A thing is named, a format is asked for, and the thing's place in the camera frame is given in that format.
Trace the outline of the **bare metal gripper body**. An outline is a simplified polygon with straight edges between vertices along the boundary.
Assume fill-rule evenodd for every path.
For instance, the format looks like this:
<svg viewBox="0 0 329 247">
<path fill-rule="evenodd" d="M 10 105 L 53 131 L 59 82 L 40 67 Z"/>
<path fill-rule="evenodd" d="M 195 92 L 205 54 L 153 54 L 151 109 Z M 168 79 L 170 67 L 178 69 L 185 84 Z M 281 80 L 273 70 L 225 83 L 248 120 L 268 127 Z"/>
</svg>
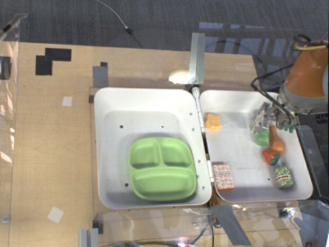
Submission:
<svg viewBox="0 0 329 247">
<path fill-rule="evenodd" d="M 257 115 L 262 115 L 270 120 L 270 126 L 277 128 L 294 128 L 295 117 L 284 112 L 275 104 L 264 102 L 257 111 Z"/>
</svg>

